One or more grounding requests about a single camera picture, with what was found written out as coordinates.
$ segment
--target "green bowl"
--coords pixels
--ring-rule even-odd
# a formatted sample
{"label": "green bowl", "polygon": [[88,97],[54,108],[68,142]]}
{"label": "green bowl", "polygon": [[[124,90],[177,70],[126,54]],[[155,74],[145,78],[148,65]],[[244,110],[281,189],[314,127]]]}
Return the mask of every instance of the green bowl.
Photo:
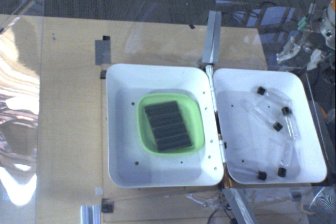
{"label": "green bowl", "polygon": [[[145,113],[145,106],[172,101],[177,102],[192,145],[185,148],[159,152],[156,148],[154,135]],[[143,96],[138,102],[137,119],[141,144],[149,153],[171,156],[186,155],[199,151],[204,145],[204,130],[201,112],[199,111],[197,102],[186,94],[153,93]]]}

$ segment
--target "black cable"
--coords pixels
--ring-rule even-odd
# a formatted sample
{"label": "black cable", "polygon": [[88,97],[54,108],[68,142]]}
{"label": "black cable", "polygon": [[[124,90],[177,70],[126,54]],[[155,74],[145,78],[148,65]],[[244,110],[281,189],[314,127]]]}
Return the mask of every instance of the black cable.
{"label": "black cable", "polygon": [[[219,211],[220,208],[216,209],[215,211],[212,212],[212,214],[209,216],[208,221],[206,224],[210,224],[210,221],[212,219],[212,217]],[[233,220],[234,218],[232,218],[229,213],[226,211],[226,208],[223,208],[224,213],[226,214],[226,216],[230,219]]]}
{"label": "black cable", "polygon": [[235,13],[229,13],[229,12],[222,12],[222,15],[230,15],[231,18],[233,18],[234,20],[238,21],[241,25],[245,26],[246,23],[243,21],[243,19],[241,19],[237,14]]}
{"label": "black cable", "polygon": [[215,211],[212,212],[212,214],[209,216],[208,221],[207,221],[206,224],[210,224],[210,221],[211,221],[212,217],[217,213],[218,210],[219,209],[216,209]]}
{"label": "black cable", "polygon": [[234,14],[240,14],[240,15],[248,14],[250,17],[253,17],[253,18],[259,18],[260,17],[258,13],[253,12],[253,11],[250,14],[248,12],[233,12],[233,13]]}
{"label": "black cable", "polygon": [[259,5],[259,8],[261,9],[263,6],[267,5],[267,4],[270,4],[272,6],[278,6],[277,3],[275,2],[272,2],[272,1],[264,1],[262,2],[260,5]]}

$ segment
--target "wooden surface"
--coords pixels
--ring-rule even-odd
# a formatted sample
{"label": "wooden surface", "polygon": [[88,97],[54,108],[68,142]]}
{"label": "wooden surface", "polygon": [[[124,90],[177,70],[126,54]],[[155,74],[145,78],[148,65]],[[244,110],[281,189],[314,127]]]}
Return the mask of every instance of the wooden surface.
{"label": "wooden surface", "polygon": [[[130,194],[124,189],[115,189],[112,182],[111,188],[103,190],[103,167],[107,165],[103,162],[103,87],[99,78],[101,67],[94,63],[94,43],[103,35],[111,36],[113,62],[192,66],[202,54],[205,31],[205,27],[198,26],[191,30],[184,25],[44,18],[37,160],[38,224],[79,223],[80,206],[100,204],[103,193],[109,196],[111,190],[119,201],[116,213],[120,209],[126,214],[118,220],[135,223],[135,220],[145,219],[139,203],[133,204],[137,207],[131,207],[132,203],[128,201],[134,198],[137,190],[131,190]],[[227,31],[231,31],[235,40],[225,41],[223,33],[229,34]],[[257,34],[249,29],[248,34],[238,35],[241,36],[239,41],[237,31],[222,31],[222,44],[247,46],[241,43],[246,41],[246,35],[253,40]],[[24,37],[25,31],[17,35]],[[261,59],[258,64],[265,68],[265,60],[260,57],[261,47],[256,46],[255,51],[255,59]],[[180,206],[183,219],[137,223],[205,223],[205,216],[212,212],[184,195],[171,196],[160,197],[169,199],[163,217],[176,217],[176,211],[168,206],[177,203],[176,198],[183,200]],[[152,206],[152,218],[162,218],[155,199],[146,198],[146,203]]]}

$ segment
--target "black clip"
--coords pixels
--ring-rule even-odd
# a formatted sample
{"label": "black clip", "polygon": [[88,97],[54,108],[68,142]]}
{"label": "black clip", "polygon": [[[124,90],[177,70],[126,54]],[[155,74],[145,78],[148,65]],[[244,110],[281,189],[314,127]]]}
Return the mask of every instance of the black clip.
{"label": "black clip", "polygon": [[106,79],[106,73],[107,73],[107,70],[102,70],[100,72],[100,79]]}
{"label": "black clip", "polygon": [[113,213],[114,201],[109,201],[108,199],[101,200],[101,212],[102,213]]}

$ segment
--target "white plastic tray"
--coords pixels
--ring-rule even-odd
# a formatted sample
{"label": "white plastic tray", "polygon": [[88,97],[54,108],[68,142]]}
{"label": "white plastic tray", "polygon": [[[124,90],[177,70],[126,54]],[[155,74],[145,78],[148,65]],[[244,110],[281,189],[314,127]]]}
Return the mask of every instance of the white plastic tray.
{"label": "white plastic tray", "polygon": [[[136,107],[146,94],[184,93],[199,105],[205,144],[185,156],[157,156],[141,145]],[[107,72],[109,174],[120,187],[206,186],[223,177],[216,121],[206,74],[189,67],[118,64]]]}
{"label": "white plastic tray", "polygon": [[[227,145],[225,157],[235,181],[242,184],[317,183],[325,179],[326,164],[298,77],[288,72],[219,69],[214,73],[214,85],[223,140]],[[259,86],[281,91],[292,100],[301,139],[295,141],[293,159],[284,178],[277,176],[277,160],[283,144],[281,134],[255,120],[244,108],[245,100],[256,105],[263,98],[255,93]],[[264,182],[235,174],[234,166],[266,171],[267,179]]]}

